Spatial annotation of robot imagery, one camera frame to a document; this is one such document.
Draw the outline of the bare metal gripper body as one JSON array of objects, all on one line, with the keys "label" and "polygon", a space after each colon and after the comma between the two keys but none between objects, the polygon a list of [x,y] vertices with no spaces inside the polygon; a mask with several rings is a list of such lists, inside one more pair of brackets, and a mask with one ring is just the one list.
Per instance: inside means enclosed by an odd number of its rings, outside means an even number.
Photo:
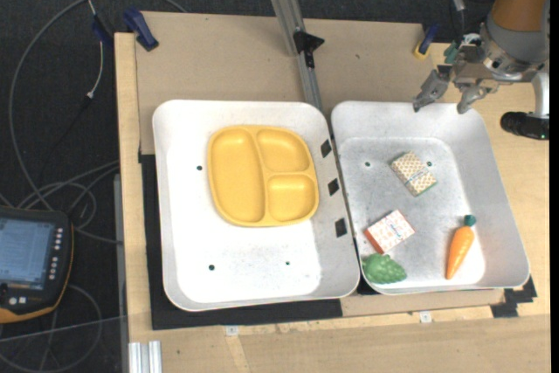
[{"label": "bare metal gripper body", "polygon": [[438,69],[438,82],[466,89],[529,82],[546,65],[544,32],[482,32],[477,44],[462,45],[454,61]]}]

